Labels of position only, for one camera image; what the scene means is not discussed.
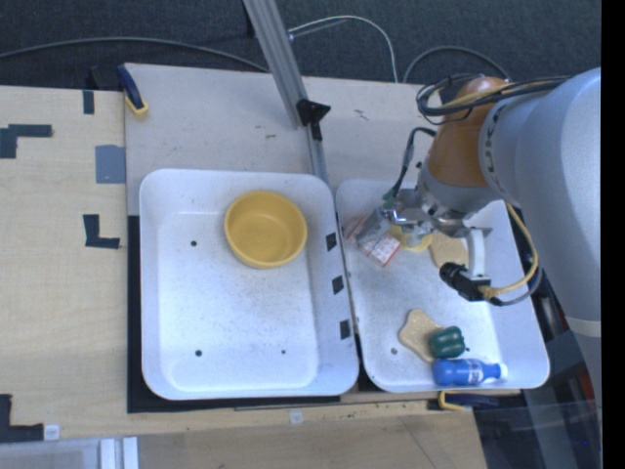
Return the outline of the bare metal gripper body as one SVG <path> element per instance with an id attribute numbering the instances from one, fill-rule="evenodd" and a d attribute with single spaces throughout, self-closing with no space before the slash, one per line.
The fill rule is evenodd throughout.
<path id="1" fill-rule="evenodd" d="M 471 229 L 466 222 L 490 202 L 489 189 L 402 189 L 379 208 L 380 228 L 408 228 L 418 237 L 466 237 Z"/>

